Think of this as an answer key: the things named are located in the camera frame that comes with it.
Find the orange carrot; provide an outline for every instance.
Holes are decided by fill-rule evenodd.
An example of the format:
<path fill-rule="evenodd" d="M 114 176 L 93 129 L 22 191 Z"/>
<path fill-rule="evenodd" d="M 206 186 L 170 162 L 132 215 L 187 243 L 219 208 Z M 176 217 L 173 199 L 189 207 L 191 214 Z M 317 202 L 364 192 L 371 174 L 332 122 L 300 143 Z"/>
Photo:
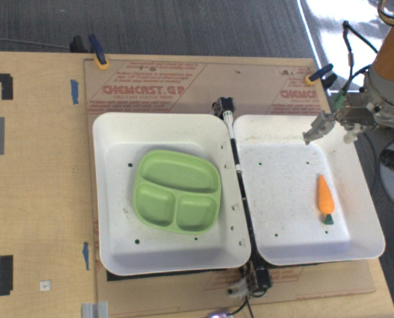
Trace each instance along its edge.
<path fill-rule="evenodd" d="M 328 184 L 326 183 L 326 180 L 324 179 L 324 176 L 320 175 L 319 176 L 319 209 L 320 212 L 322 212 L 324 215 L 326 215 L 326 218 L 324 220 L 324 223 L 326 225 L 331 225 L 334 223 L 332 220 L 332 212 L 335 210 L 335 204 L 334 200 L 332 198 L 332 194 L 330 192 L 330 189 L 328 187 Z"/>

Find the table surface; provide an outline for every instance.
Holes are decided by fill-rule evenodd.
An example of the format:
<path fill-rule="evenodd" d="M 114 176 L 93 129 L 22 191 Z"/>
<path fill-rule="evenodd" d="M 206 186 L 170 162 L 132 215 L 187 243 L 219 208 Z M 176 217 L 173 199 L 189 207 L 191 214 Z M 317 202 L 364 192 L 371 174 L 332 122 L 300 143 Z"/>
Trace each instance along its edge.
<path fill-rule="evenodd" d="M 83 69 L 83 61 L 90 58 L 90 54 L 0 52 L 0 73 L 14 78 L 12 101 L 1 100 L 0 84 L 0 117 L 5 118 L 0 256 L 14 256 L 15 283 L 10 295 L 0 296 L 0 317 L 80 317 L 82 303 L 97 301 Z M 174 60 L 126 54 L 110 58 Z M 263 59 L 222 60 L 260 63 Z M 71 80 L 78 82 L 78 104 L 72 103 Z M 82 254 L 85 242 L 89 270 Z M 253 305 L 252 310 L 257 318 L 394 317 L 379 260 L 370 260 L 369 267 L 374 293 Z M 42 280 L 51 280 L 50 291 L 39 290 Z M 249 313 L 244 309 L 236 316 L 249 317 Z"/>

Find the black corner marking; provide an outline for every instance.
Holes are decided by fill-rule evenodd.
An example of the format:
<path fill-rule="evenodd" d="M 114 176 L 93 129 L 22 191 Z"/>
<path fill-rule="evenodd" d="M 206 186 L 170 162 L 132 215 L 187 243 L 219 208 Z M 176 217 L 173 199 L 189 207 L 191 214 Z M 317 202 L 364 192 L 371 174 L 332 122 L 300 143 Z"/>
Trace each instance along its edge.
<path fill-rule="evenodd" d="M 1 100 L 13 100 L 13 77 L 0 73 Z"/>
<path fill-rule="evenodd" d="M 0 295 L 13 290 L 13 256 L 0 256 Z"/>

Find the white tray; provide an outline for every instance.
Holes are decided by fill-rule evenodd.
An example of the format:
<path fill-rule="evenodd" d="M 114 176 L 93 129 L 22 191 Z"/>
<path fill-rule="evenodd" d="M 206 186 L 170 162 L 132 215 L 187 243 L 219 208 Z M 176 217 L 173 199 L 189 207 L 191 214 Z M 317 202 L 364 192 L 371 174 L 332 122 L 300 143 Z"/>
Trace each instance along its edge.
<path fill-rule="evenodd" d="M 234 124 L 258 250 L 276 265 L 380 256 L 385 241 L 353 144 L 336 126 L 306 145 L 314 117 L 245 115 Z M 317 178 L 332 192 L 333 225 L 317 207 Z"/>
<path fill-rule="evenodd" d="M 105 113 L 93 124 L 100 255 L 120 276 L 235 268 L 251 253 L 230 141 L 212 115 Z M 219 218 L 202 235 L 145 225 L 134 213 L 132 191 L 141 157 L 168 149 L 208 159 L 220 172 Z"/>

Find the green divided plate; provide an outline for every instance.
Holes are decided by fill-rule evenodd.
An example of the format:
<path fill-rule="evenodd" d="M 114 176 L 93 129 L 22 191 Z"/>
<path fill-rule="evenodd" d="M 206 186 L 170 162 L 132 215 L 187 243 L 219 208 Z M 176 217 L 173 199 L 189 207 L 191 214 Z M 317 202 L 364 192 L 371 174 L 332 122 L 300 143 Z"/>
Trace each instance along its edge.
<path fill-rule="evenodd" d="M 201 234 L 217 220 L 221 177 L 209 161 L 190 154 L 153 150 L 136 171 L 133 205 L 138 218 L 157 229 Z"/>

